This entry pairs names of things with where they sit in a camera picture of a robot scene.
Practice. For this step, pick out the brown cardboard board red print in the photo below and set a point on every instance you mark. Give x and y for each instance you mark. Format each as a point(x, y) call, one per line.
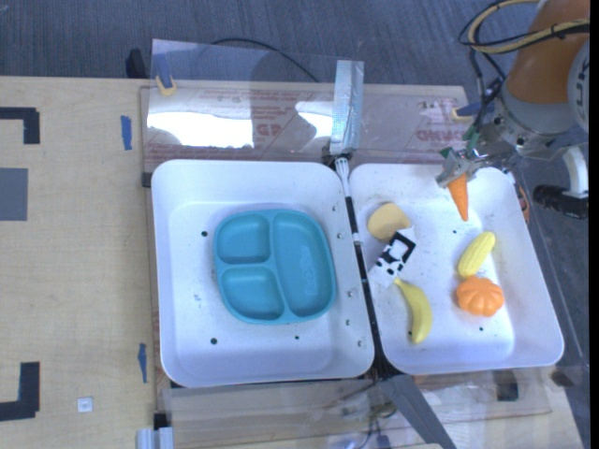
point(398, 124)

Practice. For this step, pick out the yellow banana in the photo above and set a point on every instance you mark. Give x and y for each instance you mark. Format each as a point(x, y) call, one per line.
point(420, 311)

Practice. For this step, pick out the white plastic tray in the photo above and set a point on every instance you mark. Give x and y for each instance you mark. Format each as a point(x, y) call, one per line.
point(187, 269)
point(444, 344)

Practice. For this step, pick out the yellow corn cob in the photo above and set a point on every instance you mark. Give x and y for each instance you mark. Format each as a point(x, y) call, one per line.
point(476, 254)

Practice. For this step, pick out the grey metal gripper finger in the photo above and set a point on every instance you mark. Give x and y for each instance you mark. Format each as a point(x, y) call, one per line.
point(448, 170)
point(472, 169)

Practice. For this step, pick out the blue divided plate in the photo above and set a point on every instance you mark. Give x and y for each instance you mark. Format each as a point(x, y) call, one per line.
point(299, 269)

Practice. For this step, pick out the black and white carton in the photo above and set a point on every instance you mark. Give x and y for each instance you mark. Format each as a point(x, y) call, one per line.
point(392, 262)

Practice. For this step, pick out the orange pumpkin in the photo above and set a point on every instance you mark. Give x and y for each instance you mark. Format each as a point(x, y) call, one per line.
point(479, 296)

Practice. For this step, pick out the black cylinder on white bracket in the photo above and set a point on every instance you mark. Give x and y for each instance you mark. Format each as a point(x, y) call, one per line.
point(564, 201)

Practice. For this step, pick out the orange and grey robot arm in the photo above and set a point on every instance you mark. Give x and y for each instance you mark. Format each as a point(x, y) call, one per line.
point(543, 68)

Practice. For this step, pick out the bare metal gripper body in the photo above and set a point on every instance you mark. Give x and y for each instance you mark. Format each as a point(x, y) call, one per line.
point(493, 144)

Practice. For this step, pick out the orange carrot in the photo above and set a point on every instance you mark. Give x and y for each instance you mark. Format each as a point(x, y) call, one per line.
point(460, 197)

